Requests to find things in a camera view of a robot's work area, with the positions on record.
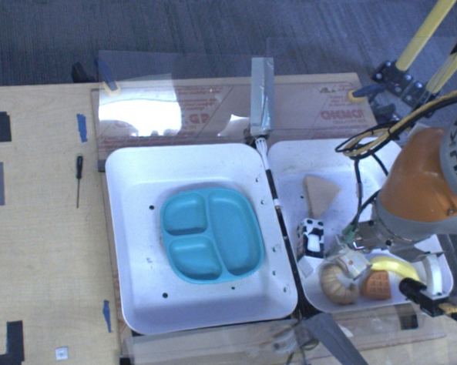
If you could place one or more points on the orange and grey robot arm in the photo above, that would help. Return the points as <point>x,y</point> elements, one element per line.
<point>417,181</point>

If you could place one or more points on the orange waffle biscuit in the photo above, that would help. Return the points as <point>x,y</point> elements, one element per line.
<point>375,286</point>

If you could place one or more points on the brown cardboard board red print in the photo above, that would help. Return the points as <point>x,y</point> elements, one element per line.
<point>305,107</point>

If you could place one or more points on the yellow banana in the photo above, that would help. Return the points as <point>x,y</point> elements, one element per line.
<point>397,267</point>

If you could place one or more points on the black cylinder on white bracket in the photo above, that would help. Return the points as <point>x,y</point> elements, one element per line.
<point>420,293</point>

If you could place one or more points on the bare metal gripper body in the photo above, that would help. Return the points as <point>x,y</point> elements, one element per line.
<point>371,236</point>

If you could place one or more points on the blue divided plate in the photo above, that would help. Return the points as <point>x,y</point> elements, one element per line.
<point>212,236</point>

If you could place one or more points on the black screwdriver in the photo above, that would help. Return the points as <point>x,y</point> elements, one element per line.
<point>79,169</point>

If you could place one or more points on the black and white carton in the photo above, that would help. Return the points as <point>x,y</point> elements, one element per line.
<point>313,238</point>

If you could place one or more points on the tan triangular bread slice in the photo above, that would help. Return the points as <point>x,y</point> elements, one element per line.
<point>320,195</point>

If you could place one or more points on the tan doughnut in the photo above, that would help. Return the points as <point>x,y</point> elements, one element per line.
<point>333,289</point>

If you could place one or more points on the thin black and white rod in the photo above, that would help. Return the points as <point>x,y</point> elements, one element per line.
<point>278,209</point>

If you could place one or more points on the white plastic tray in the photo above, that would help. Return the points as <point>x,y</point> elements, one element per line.
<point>289,166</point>
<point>139,241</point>

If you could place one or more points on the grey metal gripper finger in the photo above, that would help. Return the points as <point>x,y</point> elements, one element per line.
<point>336,255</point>
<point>355,264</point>

